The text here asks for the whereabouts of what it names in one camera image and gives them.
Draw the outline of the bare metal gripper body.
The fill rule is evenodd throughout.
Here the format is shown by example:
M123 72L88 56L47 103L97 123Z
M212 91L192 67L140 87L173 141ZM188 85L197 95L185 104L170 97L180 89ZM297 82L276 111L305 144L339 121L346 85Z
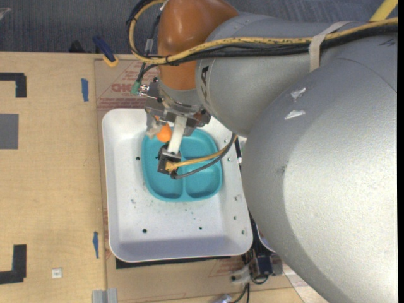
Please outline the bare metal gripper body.
M145 103L146 114L159 118L163 122L175 123L178 117L193 118L199 121L198 127L208 124L211 115L202 105L195 88L176 90L169 88L162 80L151 82Z

